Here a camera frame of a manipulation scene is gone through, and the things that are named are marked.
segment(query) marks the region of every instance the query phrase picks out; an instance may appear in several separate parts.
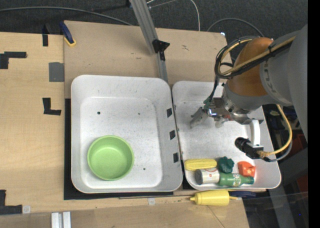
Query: green bowl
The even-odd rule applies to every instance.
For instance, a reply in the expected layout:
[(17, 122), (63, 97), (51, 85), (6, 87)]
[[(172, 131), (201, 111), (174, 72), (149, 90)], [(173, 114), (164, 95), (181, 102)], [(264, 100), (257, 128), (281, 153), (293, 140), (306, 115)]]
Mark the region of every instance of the green bowl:
[(106, 135), (89, 147), (87, 161), (91, 171), (99, 178), (114, 181), (125, 177), (135, 161), (131, 146), (121, 137)]

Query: gray tape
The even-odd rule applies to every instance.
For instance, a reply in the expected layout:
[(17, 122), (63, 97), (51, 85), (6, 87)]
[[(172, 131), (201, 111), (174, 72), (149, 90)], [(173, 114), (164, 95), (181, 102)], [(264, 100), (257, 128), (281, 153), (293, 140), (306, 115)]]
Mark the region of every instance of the gray tape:
[(49, 82), (65, 81), (65, 64), (60, 62), (49, 63)]

